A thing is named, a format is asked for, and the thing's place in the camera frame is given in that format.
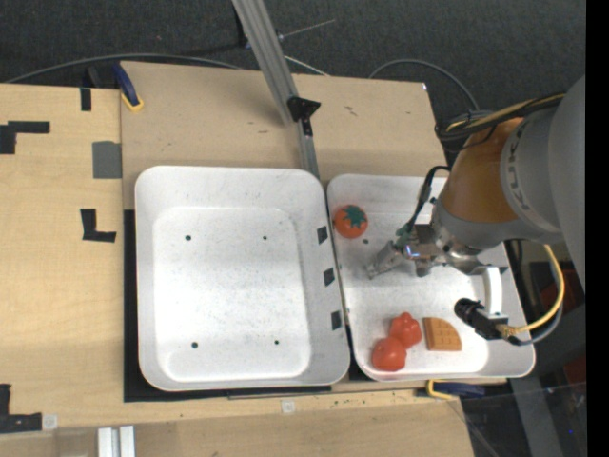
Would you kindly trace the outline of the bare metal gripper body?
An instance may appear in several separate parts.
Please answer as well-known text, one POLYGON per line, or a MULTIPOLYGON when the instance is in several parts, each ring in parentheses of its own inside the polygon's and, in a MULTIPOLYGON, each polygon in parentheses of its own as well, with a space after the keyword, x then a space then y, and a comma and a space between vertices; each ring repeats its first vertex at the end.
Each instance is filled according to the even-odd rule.
POLYGON ((403 255, 409 261, 435 257, 436 266, 453 268, 477 268, 481 265, 480 253, 480 249, 469 247, 445 227, 431 224, 416 225, 403 247, 403 255))

